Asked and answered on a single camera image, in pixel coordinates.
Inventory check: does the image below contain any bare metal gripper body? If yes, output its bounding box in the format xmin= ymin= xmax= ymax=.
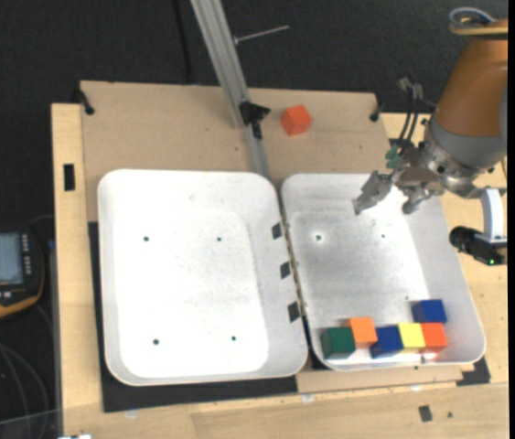
xmin=391 ymin=142 xmax=488 ymax=199

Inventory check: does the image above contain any white plastic tray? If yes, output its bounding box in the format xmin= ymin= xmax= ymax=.
xmin=279 ymin=172 xmax=488 ymax=373
xmin=96 ymin=167 xmax=310 ymax=388

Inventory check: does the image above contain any red-orange cube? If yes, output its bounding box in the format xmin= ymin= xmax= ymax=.
xmin=420 ymin=321 xmax=450 ymax=353
xmin=280 ymin=103 xmax=314 ymax=137

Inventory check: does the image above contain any blue cube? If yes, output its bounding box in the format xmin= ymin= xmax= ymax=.
xmin=410 ymin=298 xmax=449 ymax=326
xmin=369 ymin=325 xmax=405 ymax=360

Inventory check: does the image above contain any yellow cube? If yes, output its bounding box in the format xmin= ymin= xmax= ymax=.
xmin=397 ymin=321 xmax=427 ymax=354

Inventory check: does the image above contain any orange cube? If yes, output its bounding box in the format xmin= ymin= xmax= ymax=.
xmin=343 ymin=316 xmax=380 ymax=349

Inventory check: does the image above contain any green cube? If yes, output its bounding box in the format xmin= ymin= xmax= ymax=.
xmin=319 ymin=326 xmax=358 ymax=361

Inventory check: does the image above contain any brown cardboard board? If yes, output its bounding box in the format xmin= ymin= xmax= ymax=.
xmin=78 ymin=80 xmax=476 ymax=395

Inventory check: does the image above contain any black cylinder on white bracket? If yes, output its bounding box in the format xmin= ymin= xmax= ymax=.
xmin=449 ymin=187 xmax=510 ymax=267

